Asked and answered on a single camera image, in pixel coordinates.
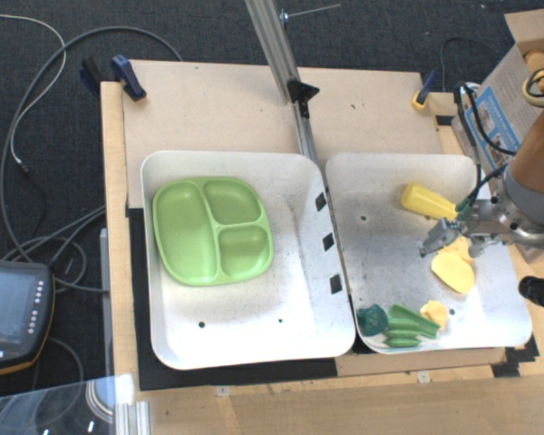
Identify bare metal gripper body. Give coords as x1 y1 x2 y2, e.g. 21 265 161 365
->
456 196 544 250

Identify yellow wavy chip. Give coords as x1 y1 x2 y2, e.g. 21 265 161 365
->
447 236 474 262

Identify yellow flat oval chip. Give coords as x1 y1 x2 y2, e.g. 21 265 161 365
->
430 249 476 295

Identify yellow corn cob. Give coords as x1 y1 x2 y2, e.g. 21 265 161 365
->
400 182 461 222

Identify white plastic tray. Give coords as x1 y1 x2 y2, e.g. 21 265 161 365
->
325 151 534 355
140 150 357 372

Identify small yellow chunk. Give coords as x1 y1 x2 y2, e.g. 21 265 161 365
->
419 300 450 331

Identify long green bean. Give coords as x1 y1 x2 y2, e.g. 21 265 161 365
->
388 304 442 340

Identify green pea pod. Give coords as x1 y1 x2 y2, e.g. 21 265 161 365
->
383 316 423 349

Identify dark green round lump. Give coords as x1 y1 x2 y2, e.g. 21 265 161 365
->
355 304 390 337

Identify brown cardboard box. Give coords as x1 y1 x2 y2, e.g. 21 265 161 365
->
451 6 544 174

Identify green divided plate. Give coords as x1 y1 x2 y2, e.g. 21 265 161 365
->
151 176 275 288

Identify pale wood board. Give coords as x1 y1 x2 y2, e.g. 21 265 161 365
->
121 59 509 378

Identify black cylinder on white bracket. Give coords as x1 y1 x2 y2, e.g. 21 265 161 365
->
518 275 544 313

